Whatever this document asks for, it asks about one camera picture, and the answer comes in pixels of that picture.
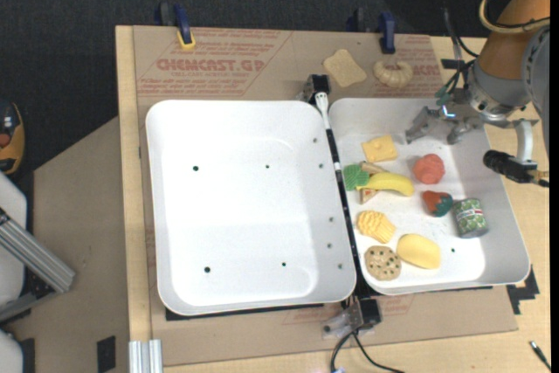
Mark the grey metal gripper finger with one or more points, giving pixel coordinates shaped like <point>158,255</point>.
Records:
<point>462,131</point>
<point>423,123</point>

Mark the brown cardboard board red print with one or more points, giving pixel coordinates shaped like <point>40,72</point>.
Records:
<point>218,65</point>

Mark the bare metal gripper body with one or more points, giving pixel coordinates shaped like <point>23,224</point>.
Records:
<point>465,111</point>

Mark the black cylinder on white bracket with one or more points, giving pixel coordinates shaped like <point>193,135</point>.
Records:
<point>500,163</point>

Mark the thin black and white rod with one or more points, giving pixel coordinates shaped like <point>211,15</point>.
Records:
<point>335,153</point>

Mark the white plastic tray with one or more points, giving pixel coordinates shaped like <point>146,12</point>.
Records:
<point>244,209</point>
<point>471,266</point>

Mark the tan pizza slice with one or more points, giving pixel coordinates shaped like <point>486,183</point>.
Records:
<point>367,196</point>

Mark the brown chocolate chip biscuit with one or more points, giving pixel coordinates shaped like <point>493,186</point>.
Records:
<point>383,263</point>

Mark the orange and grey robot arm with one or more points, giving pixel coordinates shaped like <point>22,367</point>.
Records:
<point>506,43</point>

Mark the yellow mango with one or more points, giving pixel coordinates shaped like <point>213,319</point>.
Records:
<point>419,251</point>

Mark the yellow banana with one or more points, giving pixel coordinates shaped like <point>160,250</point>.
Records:
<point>391,182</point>

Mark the tan bread slice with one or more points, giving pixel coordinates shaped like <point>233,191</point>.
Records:
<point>344,67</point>

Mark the red strawberry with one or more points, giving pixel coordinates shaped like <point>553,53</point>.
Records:
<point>434,202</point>

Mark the green and white can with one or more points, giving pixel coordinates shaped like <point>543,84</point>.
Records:
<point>469,218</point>

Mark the green broccoli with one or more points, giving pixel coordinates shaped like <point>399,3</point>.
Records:
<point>353,178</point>

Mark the beige croissant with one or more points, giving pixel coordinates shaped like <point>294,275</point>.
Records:
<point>393,74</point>

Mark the yellow cheese slice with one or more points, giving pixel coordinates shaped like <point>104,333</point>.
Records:
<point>379,149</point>

